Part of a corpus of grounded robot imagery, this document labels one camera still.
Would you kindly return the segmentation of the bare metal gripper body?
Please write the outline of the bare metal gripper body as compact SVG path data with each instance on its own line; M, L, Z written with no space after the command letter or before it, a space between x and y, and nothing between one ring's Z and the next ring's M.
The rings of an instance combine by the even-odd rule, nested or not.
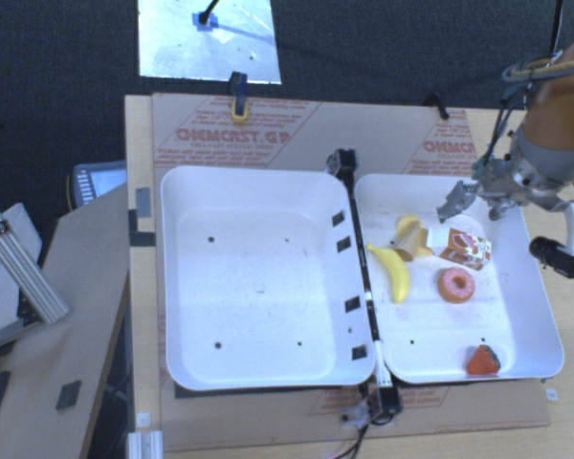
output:
M493 206L559 206L561 183L541 174L522 157L481 158L475 163L478 195Z

